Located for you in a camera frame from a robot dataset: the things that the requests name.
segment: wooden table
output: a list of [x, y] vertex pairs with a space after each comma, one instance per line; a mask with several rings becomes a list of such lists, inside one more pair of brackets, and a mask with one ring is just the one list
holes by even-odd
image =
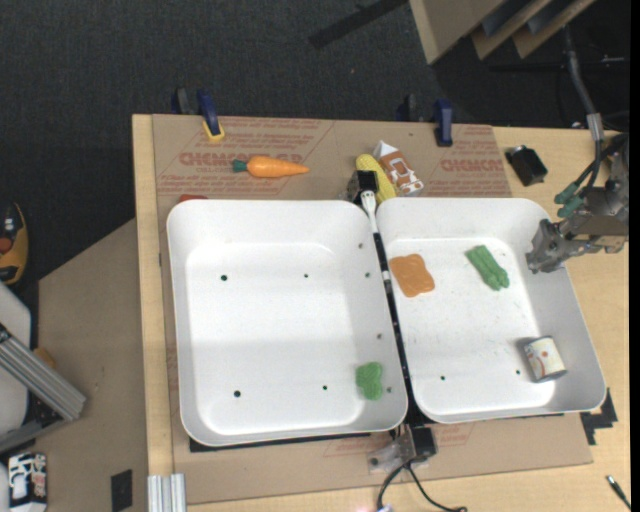
[[[426, 133], [431, 128], [426, 124], [416, 126], [416, 130], [422, 129]], [[537, 151], [549, 169], [542, 184], [525, 188], [506, 161], [504, 165], [513, 195], [538, 202], [555, 218], [554, 195], [593, 159], [593, 143], [588, 132], [528, 128], [496, 128], [494, 131], [500, 148], [524, 144]], [[168, 475], [174, 470], [158, 265], [152, 116], [133, 117], [133, 142], [149, 472]], [[619, 254], [599, 253], [575, 258], [567, 265], [619, 420], [614, 428], [597, 431], [598, 444], [592, 448], [594, 463], [433, 481], [427, 487], [434, 499], [447, 505], [465, 504], [473, 512], [625, 509], [605, 477], [613, 475], [631, 497], [628, 262], [628, 248], [625, 248]], [[377, 488], [367, 487], [212, 503], [193, 506], [189, 510], [368, 512], [375, 508], [377, 492]], [[393, 503], [397, 512], [433, 510], [413, 484], [391, 486], [385, 494], [385, 501]]]

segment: orange and black object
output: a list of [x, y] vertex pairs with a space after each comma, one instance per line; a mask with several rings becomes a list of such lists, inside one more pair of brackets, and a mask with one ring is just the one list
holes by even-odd
[[24, 274], [29, 253], [27, 225], [18, 205], [0, 201], [0, 281], [17, 283]]

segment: orange toy food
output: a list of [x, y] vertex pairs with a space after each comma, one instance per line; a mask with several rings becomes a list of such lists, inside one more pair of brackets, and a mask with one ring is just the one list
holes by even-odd
[[424, 266], [424, 260], [419, 254], [391, 258], [389, 266], [402, 293], [407, 297], [430, 292], [436, 287], [433, 277]]
[[304, 165], [280, 160], [270, 156], [252, 156], [248, 162], [242, 160], [233, 161], [233, 171], [249, 171], [256, 178], [280, 178], [282, 176], [293, 176], [294, 174], [304, 174], [309, 172], [309, 168]]

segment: can label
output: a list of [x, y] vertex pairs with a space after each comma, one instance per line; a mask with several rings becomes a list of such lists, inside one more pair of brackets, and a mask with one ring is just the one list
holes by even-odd
[[567, 373], [558, 347], [551, 336], [530, 341], [524, 346], [524, 352], [536, 382], [543, 382]]

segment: blue clamp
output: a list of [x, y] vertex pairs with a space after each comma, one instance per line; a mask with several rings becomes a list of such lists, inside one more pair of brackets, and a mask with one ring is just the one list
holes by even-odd
[[[196, 91], [198, 100], [198, 114], [203, 117], [202, 126], [208, 137], [212, 141], [219, 141], [224, 138], [224, 129], [218, 120], [216, 106], [213, 103], [211, 94], [206, 89]], [[196, 112], [189, 105], [187, 91], [184, 88], [177, 88], [171, 95], [171, 112], [173, 114], [194, 115]]]
[[438, 123], [434, 130], [438, 146], [453, 145], [453, 139], [451, 138], [452, 120], [453, 108], [451, 107], [451, 102], [440, 98], [433, 105], [433, 121]]

